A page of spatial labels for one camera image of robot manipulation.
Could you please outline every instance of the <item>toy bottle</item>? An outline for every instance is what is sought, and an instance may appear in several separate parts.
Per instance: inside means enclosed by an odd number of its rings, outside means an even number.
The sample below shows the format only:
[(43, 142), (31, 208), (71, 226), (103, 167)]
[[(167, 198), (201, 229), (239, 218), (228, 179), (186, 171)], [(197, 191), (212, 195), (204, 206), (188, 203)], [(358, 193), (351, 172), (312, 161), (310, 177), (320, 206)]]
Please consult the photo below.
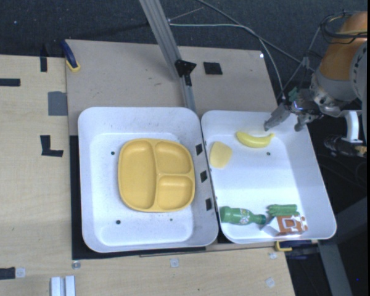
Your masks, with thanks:
[(244, 208), (230, 208), (223, 206), (220, 208), (221, 222), (245, 225), (250, 223), (265, 224), (265, 215), (255, 215)]

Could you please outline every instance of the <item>toy banana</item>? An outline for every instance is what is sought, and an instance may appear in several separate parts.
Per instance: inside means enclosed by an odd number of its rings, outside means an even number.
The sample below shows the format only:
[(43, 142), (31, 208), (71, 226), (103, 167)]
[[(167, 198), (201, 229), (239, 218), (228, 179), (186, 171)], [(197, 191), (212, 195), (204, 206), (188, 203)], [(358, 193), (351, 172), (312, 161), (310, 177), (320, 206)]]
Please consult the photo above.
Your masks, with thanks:
[(242, 131), (238, 131), (236, 133), (237, 139), (244, 145), (251, 147), (251, 148), (264, 148), (269, 145), (271, 138), (274, 137), (274, 134), (271, 133), (267, 136), (263, 137), (255, 137), (244, 133)]

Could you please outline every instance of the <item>white bracket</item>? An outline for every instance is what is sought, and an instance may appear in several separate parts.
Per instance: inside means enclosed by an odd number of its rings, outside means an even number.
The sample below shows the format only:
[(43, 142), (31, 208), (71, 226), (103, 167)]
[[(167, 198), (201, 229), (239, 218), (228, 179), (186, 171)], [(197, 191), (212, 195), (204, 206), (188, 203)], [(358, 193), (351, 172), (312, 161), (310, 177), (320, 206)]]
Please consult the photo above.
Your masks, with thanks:
[(362, 143), (362, 141), (359, 140), (359, 114), (359, 111), (354, 110), (346, 110), (340, 114), (340, 116), (345, 117), (347, 121), (347, 136), (343, 138), (344, 141)]
[(75, 277), (51, 277), (49, 283), (50, 296), (75, 296)]

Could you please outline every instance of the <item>metal bracket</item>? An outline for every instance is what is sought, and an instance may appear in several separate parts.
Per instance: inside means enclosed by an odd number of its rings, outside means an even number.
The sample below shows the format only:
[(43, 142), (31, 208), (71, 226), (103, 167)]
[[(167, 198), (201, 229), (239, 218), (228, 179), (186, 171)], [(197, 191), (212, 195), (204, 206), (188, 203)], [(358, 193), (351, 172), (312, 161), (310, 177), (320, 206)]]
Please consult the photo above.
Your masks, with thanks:
[(187, 86), (192, 86), (191, 72), (193, 71), (193, 69), (195, 69), (196, 64), (192, 62), (186, 62), (185, 60), (178, 59), (175, 62), (175, 67), (177, 69), (178, 76), (184, 77), (185, 84)]

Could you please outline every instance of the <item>small carton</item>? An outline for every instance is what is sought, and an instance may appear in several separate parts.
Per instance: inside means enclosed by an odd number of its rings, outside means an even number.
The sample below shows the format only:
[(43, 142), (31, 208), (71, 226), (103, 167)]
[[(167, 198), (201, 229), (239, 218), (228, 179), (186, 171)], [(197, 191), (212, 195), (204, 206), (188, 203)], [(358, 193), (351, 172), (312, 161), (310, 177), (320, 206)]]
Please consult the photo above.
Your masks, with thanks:
[(300, 215), (275, 216), (262, 230), (270, 236), (301, 234), (308, 229), (306, 219)]

